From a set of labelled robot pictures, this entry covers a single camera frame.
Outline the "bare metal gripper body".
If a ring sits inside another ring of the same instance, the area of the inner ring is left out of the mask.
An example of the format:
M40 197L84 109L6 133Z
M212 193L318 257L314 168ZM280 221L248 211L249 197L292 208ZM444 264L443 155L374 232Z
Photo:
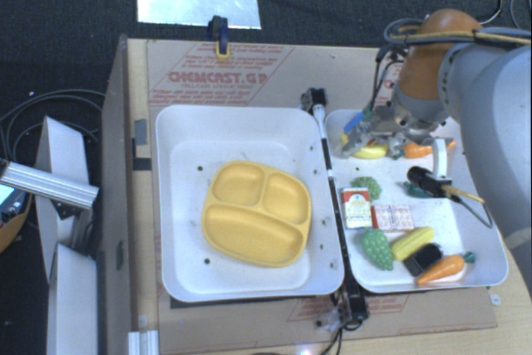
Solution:
M432 133L438 128L438 122L423 121L415 118L400 105L376 106L366 108L360 122L362 132L372 138L391 136L414 142L418 145L430 145Z

